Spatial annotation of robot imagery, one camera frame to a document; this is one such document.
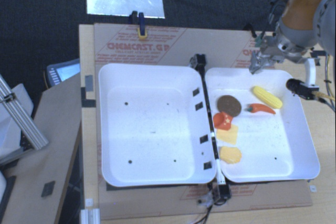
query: yellow corn cob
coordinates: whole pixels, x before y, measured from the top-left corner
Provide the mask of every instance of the yellow corn cob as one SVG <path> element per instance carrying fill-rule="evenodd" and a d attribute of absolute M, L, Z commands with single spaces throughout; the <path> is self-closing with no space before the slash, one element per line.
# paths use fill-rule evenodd
<path fill-rule="evenodd" d="M 255 86 L 253 88 L 253 93 L 256 97 L 262 100 L 262 102 L 265 104 L 269 105 L 271 108 L 279 109 L 282 107 L 282 101 L 262 87 Z"/>

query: brown patty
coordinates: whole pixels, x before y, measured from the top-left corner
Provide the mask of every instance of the brown patty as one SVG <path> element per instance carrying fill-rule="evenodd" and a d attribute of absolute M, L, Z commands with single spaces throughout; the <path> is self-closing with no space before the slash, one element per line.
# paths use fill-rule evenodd
<path fill-rule="evenodd" d="M 223 95 L 217 100 L 217 108 L 220 112 L 225 112 L 232 117 L 236 117 L 241 112 L 242 105 L 232 95 Z"/>

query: red chili pepper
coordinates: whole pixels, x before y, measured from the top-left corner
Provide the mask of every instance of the red chili pepper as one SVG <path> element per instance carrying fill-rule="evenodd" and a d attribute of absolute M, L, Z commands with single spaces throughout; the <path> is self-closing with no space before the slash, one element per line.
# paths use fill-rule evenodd
<path fill-rule="evenodd" d="M 247 111 L 249 111 L 251 113 L 256 113 L 258 111 L 264 111 L 264 112 L 267 112 L 267 113 L 275 114 L 275 111 L 272 108 L 270 108 L 270 107 L 268 107 L 264 104 L 251 104 L 248 107 Z"/>

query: white tray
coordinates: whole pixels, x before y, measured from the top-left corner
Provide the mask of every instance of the white tray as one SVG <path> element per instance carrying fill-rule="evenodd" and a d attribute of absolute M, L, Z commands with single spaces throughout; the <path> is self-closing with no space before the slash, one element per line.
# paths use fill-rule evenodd
<path fill-rule="evenodd" d="M 215 177 L 195 70 L 112 63 L 99 72 L 99 92 L 102 173 L 109 184 L 203 184 Z M 198 104 L 203 107 L 196 110 Z"/>
<path fill-rule="evenodd" d="M 217 99 L 232 95 L 242 105 L 242 112 L 232 124 L 238 125 L 237 144 L 217 140 L 217 146 L 237 147 L 242 158 L 237 164 L 221 161 L 223 174 L 234 182 L 313 179 L 320 164 L 308 129 L 300 98 L 287 90 L 291 75 L 282 70 L 264 70 L 251 75 L 248 69 L 212 68 L 206 83 L 212 115 L 218 112 Z M 261 86 L 283 101 L 276 115 L 250 113 L 251 103 L 262 103 L 252 93 Z"/>

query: cheese slice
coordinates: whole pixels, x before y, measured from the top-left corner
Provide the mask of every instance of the cheese slice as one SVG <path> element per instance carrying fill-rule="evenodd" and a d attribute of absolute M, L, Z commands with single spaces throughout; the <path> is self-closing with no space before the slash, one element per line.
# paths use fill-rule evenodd
<path fill-rule="evenodd" d="M 222 146 L 219 150 L 219 157 L 228 164 L 239 163 L 242 153 L 236 147 Z"/>
<path fill-rule="evenodd" d="M 237 143 L 237 134 L 238 134 L 238 126 L 231 124 L 231 128 L 229 130 L 221 130 L 217 129 L 216 137 L 226 143 L 231 145 L 235 145 Z"/>

